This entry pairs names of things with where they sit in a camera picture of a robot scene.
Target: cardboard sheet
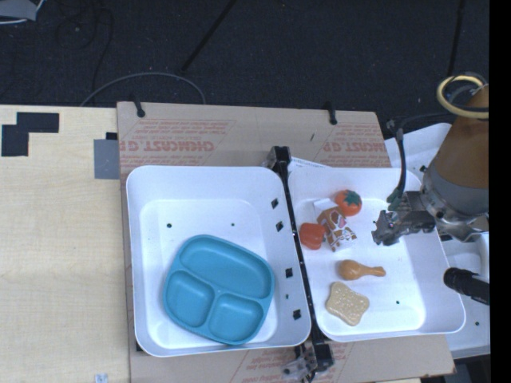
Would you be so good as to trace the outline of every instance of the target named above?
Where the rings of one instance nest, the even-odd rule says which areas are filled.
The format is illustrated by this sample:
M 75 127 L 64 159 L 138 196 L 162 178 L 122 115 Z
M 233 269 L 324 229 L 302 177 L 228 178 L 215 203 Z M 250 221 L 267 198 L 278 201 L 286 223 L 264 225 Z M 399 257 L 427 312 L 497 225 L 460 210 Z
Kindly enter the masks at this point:
M 260 166 L 272 146 L 288 146 L 291 155 L 332 167 L 389 167 L 378 119 L 372 112 L 315 109 L 262 109 L 212 105 L 117 104 L 123 205 L 126 295 L 131 378 L 139 382 L 212 381 L 284 382 L 281 366 L 293 348 L 235 350 L 157 358 L 137 350 L 133 324 L 133 286 L 125 181 L 146 164 Z M 331 342 L 335 363 L 318 374 L 318 383 L 385 381 L 449 374 L 454 371 L 443 335 Z

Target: toy food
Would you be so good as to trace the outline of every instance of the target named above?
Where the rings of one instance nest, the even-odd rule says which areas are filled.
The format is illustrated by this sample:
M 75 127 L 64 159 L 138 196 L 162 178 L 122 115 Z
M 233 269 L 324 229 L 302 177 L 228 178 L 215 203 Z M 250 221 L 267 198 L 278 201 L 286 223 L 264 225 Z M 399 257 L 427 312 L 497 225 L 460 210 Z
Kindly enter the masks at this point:
M 335 195 L 334 201 L 344 217 L 356 215 L 362 210 L 362 198 L 360 195 L 352 190 L 342 190 Z
M 337 281 L 331 284 L 326 307 L 332 315 L 341 318 L 350 326 L 356 326 L 369 308 L 369 298 L 353 291 L 345 283 Z
M 325 236 L 325 227 L 317 223 L 303 223 L 300 227 L 300 242 L 311 250 L 318 250 Z
M 359 279 L 364 275 L 376 275 L 377 277 L 384 277 L 386 275 L 383 267 L 367 267 L 353 259 L 341 261 L 337 271 L 342 278 L 348 280 Z
M 357 239 L 357 235 L 347 226 L 340 207 L 331 199 L 315 201 L 314 209 L 318 224 L 325 227 L 325 238 L 333 252 L 349 247 L 349 244 Z

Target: toy bread slice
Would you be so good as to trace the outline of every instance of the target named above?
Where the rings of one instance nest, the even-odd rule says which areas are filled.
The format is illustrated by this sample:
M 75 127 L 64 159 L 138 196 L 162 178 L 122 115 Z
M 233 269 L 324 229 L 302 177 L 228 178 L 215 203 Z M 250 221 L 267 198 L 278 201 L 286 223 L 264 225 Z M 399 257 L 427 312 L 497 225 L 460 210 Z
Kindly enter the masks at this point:
M 337 281 L 331 285 L 326 307 L 332 315 L 341 318 L 350 326 L 356 326 L 369 308 L 369 298 Z

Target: black carpet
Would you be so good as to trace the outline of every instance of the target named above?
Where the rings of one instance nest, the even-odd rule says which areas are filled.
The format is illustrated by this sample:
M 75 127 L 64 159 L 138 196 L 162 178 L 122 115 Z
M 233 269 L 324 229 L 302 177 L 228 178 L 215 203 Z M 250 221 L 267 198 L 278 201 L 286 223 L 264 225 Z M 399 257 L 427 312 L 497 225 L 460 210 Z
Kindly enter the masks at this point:
M 388 137 L 390 118 L 445 111 L 443 78 L 489 80 L 489 0 L 47 0 L 35 22 L 0 25 L 0 54 L 4 105 L 330 101 L 376 112 Z

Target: black tape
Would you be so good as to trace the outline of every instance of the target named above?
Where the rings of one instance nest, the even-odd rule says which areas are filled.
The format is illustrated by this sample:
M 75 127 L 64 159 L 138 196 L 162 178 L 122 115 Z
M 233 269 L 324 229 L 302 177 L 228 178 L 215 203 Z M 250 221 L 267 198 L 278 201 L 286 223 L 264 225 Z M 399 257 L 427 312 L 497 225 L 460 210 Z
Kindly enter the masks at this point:
M 28 156 L 29 133 L 58 133 L 58 113 L 20 113 L 17 124 L 2 126 L 2 156 Z

